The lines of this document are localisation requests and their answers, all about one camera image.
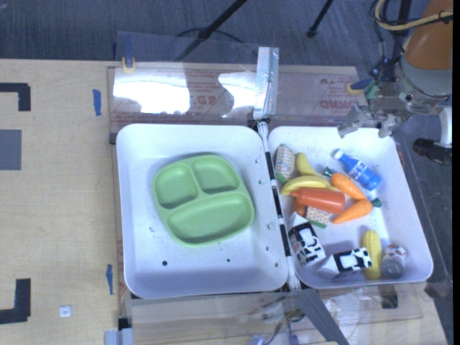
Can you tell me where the orange bottle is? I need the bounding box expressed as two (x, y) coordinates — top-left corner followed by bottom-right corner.
(290, 187), (346, 215)

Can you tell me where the white plastic tray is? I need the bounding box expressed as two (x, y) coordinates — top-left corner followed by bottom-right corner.
(115, 122), (290, 299)
(267, 125), (434, 290)

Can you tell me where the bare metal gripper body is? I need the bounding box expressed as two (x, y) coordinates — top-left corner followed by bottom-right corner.
(367, 80), (449, 120)

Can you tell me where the blue bottle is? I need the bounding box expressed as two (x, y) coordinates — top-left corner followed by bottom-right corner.
(332, 148), (383, 192)

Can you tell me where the orange and white checked packet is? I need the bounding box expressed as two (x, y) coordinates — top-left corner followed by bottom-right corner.
(305, 206), (332, 229)
(274, 144), (297, 185)

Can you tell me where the black and white cow carton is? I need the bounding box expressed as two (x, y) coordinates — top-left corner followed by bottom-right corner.
(317, 247), (374, 280)
(287, 221), (327, 269)

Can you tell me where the yellow banana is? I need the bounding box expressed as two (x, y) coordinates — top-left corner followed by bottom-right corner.
(295, 152), (332, 188)
(280, 175), (339, 196)

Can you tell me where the orange carrot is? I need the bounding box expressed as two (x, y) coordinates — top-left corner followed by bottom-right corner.
(332, 197), (382, 225)
(321, 167), (368, 201)

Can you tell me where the small grey can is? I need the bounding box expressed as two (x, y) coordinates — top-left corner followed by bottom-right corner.
(380, 244), (408, 280)

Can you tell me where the brown cardboard board, red print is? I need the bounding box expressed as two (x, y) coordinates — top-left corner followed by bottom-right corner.
(107, 65), (432, 325)

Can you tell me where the black tripod stand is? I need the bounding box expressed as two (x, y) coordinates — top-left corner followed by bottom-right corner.
(173, 0), (276, 61)
(305, 0), (355, 39)

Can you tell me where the black cylinder on white bracket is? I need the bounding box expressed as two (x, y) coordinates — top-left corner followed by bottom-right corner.
(412, 106), (454, 165)

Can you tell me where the green divided plate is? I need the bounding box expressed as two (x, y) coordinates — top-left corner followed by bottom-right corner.
(152, 154), (256, 248)

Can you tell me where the yellow corn cob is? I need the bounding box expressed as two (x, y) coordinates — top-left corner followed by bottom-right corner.
(362, 229), (383, 280)

